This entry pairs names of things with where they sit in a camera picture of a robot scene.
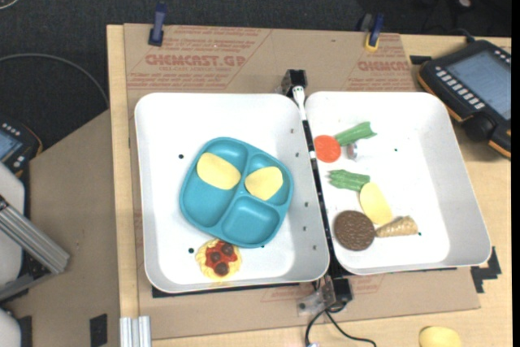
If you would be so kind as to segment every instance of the black cable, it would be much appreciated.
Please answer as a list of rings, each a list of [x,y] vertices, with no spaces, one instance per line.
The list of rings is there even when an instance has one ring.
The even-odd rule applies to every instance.
[[[327,317],[331,320],[332,324],[334,324],[334,327],[336,327],[336,329],[341,333],[343,334],[345,337],[349,338],[350,340],[354,340],[354,341],[361,341],[363,343],[369,343],[369,344],[372,344],[374,347],[377,347],[377,344],[368,339],[368,338],[361,338],[361,337],[355,337],[355,336],[350,336],[349,334],[347,334],[345,331],[343,331],[341,329],[341,327],[338,325],[338,323],[332,318],[331,314],[336,314],[340,311],[342,311],[345,307],[347,306],[347,303],[346,302],[341,302],[341,303],[337,303],[337,304],[334,304],[332,306],[329,306],[328,308],[324,308],[323,310],[319,311],[311,320],[310,322],[307,324],[307,328],[305,329],[305,347],[309,347],[311,345],[310,343],[310,339],[309,339],[309,334],[310,334],[310,329],[312,328],[313,324],[316,322],[316,320],[323,314],[325,313],[327,315]]]
[[[55,55],[33,54],[33,53],[7,55],[5,57],[1,57],[0,58],[0,63],[3,63],[3,62],[8,61],[10,59],[21,59],[21,58],[53,59],[54,61],[59,61],[60,63],[65,63],[67,65],[70,65],[71,67],[74,67],[76,70],[78,70],[78,71],[82,72],[83,74],[85,74],[89,78],[89,80],[91,80],[94,83],[94,85],[97,87],[97,89],[99,90],[99,92],[103,96],[103,99],[105,100],[106,107],[110,107],[110,101],[108,100],[108,97],[106,96],[105,91],[103,91],[103,88],[101,87],[101,85],[96,81],[96,79],[94,77],[92,77],[84,68],[80,67],[79,65],[74,64],[73,62],[68,61],[66,59],[57,57]]]

